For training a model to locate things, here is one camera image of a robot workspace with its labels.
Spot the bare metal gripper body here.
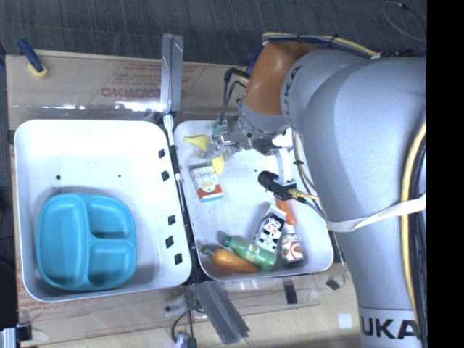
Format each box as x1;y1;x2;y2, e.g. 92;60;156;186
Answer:
216;117;288;157

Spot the yellow banana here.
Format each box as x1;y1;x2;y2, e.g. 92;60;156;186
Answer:
183;134;226;175

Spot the white and orange juice carton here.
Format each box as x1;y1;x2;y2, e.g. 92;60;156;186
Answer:
190;165;225;204

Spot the white plastic tray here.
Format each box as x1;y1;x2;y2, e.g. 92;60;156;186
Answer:
173;119;335;283
13;118;193;303

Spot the orange sausage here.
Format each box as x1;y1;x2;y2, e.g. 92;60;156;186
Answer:
275;197;298;226

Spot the cow print milk carton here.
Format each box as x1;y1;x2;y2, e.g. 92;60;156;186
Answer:
254;204;286;254

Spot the green bottle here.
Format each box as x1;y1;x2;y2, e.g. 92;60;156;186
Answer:
221;234;278;272

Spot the orange carrot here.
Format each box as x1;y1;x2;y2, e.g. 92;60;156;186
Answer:
202;244;260;273

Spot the brown cardboard board red print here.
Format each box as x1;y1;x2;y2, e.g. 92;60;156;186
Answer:
5;49;322;342

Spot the blue divided plate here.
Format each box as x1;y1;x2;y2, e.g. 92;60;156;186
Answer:
36;192;139;292

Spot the black cylinder on white bracket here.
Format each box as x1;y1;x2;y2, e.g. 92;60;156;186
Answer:
257;131;298;201

